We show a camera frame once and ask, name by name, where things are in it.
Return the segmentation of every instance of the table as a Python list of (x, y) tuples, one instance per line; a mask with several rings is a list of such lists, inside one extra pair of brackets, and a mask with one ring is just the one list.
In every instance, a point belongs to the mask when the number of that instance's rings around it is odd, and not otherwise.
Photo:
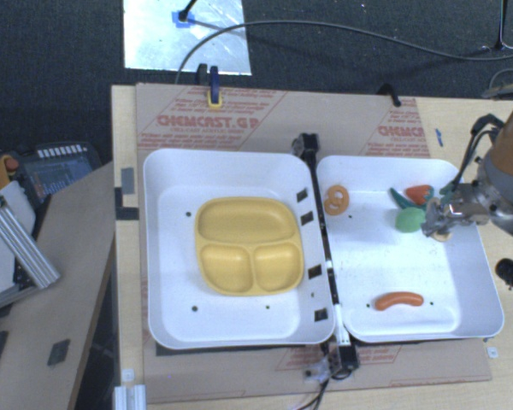
[[(512, 102), (492, 102), (468, 99), (416, 98), (431, 157), (459, 165), (469, 141), (469, 128), (475, 119), (493, 113), (506, 120)], [(135, 167), (137, 177), (136, 89), (115, 86), (112, 89), (114, 127), (115, 187), (121, 188), (122, 171)], [(441, 133), (442, 145), (436, 130)], [(475, 176), (475, 165), (469, 167), (466, 179)], [(123, 206), (139, 205), (137, 190), (123, 196)], [(481, 237), (491, 267), (504, 257), (513, 259), (513, 239), (493, 225), (480, 228)], [(144, 372), (141, 336), (141, 289), (139, 258), (139, 223), (137, 220), (116, 221), (116, 254), (118, 264), (118, 309), (120, 326), (120, 367), (132, 369), (133, 377), (124, 377), (123, 385), (142, 384)], [(350, 409), (498, 409), (513, 408), (513, 291), (495, 277), (504, 308), (504, 329), (486, 343), (498, 351), (490, 360), (492, 381), (465, 384), (422, 385), (417, 388), (352, 390), (326, 393), (321, 408)], [(149, 405), (150, 410), (182, 409), (282, 409), (297, 408), (312, 395), (277, 395), (243, 399), (176, 402)]]

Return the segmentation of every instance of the metal plate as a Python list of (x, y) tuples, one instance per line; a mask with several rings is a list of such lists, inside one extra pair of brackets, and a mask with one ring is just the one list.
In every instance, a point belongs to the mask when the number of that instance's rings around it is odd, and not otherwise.
[[(124, 0), (126, 68), (178, 70), (190, 49), (217, 29), (243, 23), (241, 0), (198, 0), (189, 19), (175, 23), (174, 14), (190, 0)], [(251, 75), (245, 29), (227, 32), (198, 50), (184, 67), (216, 65), (222, 74)]]

